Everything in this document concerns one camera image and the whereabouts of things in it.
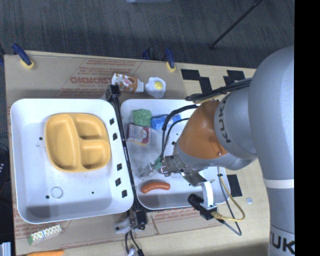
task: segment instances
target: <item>cardboard surface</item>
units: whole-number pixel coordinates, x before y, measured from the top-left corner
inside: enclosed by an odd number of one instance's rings
[[[166,82],[165,99],[184,99],[200,93],[198,80],[184,80],[181,69],[198,70],[201,77],[209,78],[212,89],[223,87],[232,80],[229,71],[253,76],[255,70],[247,68],[208,66],[176,63],[176,71],[170,72],[165,62],[108,57],[83,56],[27,51],[34,61],[29,70],[20,64],[18,56],[5,56],[5,80],[8,119],[11,105],[23,98],[101,98],[114,73],[135,76],[144,84],[149,77],[159,77]],[[120,101],[126,99],[152,99],[145,93],[123,92]],[[11,122],[8,120],[9,136]],[[12,162],[12,142],[10,140]],[[262,255],[266,254],[269,237],[269,204],[259,162],[237,172],[242,196],[236,197],[246,213],[239,223],[242,236],[221,226],[216,220],[206,221],[191,207],[148,213],[149,223],[145,230],[134,233],[145,255]],[[126,255],[124,234],[115,234],[113,223],[123,221],[125,214],[75,219],[59,223],[33,225],[25,222],[17,211],[15,177],[11,168],[12,196],[16,253],[18,256],[31,252],[65,249],[65,255]],[[231,204],[234,214],[240,213]],[[219,205],[219,212],[229,215],[227,205]],[[59,236],[46,242],[29,246],[31,233],[60,224]]]

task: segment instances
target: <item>red sausage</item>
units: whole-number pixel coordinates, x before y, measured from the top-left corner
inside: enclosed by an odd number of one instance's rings
[[[146,194],[151,190],[169,190],[170,184],[166,182],[154,181],[141,187],[141,192]]]

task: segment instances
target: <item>white plastic tray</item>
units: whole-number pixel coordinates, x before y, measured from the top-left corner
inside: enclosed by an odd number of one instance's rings
[[[120,111],[122,116],[122,122],[124,130],[126,131],[129,124],[134,123],[133,110],[150,110],[153,117],[168,115],[173,110],[190,105],[192,103],[182,99],[129,99],[122,103]],[[188,118],[193,113],[194,109],[186,110],[182,112],[181,118]],[[174,146],[172,142],[176,142],[185,126],[186,122],[182,121],[177,123],[171,130],[169,135],[168,144],[165,148],[164,155],[169,156],[173,153]],[[151,142],[146,146],[141,146],[134,142],[127,142],[129,157],[131,162],[131,168],[133,173],[139,169],[144,169],[148,163],[153,163],[161,153],[161,141],[162,130],[151,129]],[[221,173],[225,174],[225,169],[220,168]],[[200,174],[207,180],[213,180],[211,183],[213,190],[214,203],[224,203],[220,183],[217,177],[218,169],[216,167],[210,167]],[[172,208],[190,207],[188,203],[188,196],[192,193],[203,197],[203,191],[200,186],[193,187],[179,174],[174,173],[169,177],[165,177],[163,174],[157,173],[154,176],[142,180],[137,175],[133,176],[137,198],[140,203],[150,210],[162,210]],[[146,194],[140,191],[144,182],[149,180],[162,181],[170,184],[169,190],[155,189]],[[226,175],[223,175],[223,181],[227,185],[229,182]]]
[[[88,113],[104,122],[111,147],[111,160],[105,167],[69,173],[52,166],[45,124],[57,113]],[[128,167],[110,103],[101,99],[21,99],[11,107],[11,128],[17,209],[25,221],[40,224],[95,217],[122,213],[132,206]]]

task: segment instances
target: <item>cardboard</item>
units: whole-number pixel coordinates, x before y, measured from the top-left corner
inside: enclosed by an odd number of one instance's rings
[[[209,78],[212,89],[223,87],[230,80],[230,72],[243,72],[245,78],[253,76],[255,70],[248,68],[209,66],[176,63],[171,72],[165,62],[110,57],[84,56],[48,52],[27,51],[34,61],[32,69],[25,68],[17,55],[5,56],[5,80],[9,137],[11,136],[10,107],[23,98],[86,98],[103,97],[114,73],[137,77],[144,84],[149,77],[159,77],[166,82],[165,99],[184,99],[200,93],[198,80],[184,80],[181,69],[198,70],[200,76]],[[145,93],[123,92],[120,102],[126,99],[152,99]],[[12,142],[10,140],[12,162]],[[206,221],[191,207],[149,212],[145,230],[137,230],[134,236],[143,245],[145,255],[262,255],[266,253],[269,237],[269,204],[259,162],[237,172],[242,196],[236,197],[246,213],[239,223],[242,236],[216,220]],[[14,210],[14,233],[16,254],[64,249],[65,255],[127,255],[124,234],[115,234],[113,223],[123,221],[125,213],[105,215],[33,225],[19,215],[16,205],[16,188],[13,167],[11,168],[12,199]],[[228,215],[227,205],[220,204],[219,211]],[[60,225],[59,236],[34,246],[28,244],[30,234]]]

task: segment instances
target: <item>yellow divided tray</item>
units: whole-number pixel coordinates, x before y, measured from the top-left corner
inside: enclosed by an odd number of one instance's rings
[[[63,172],[88,172],[111,158],[105,124],[88,113],[58,113],[45,124],[46,151],[51,164]]]

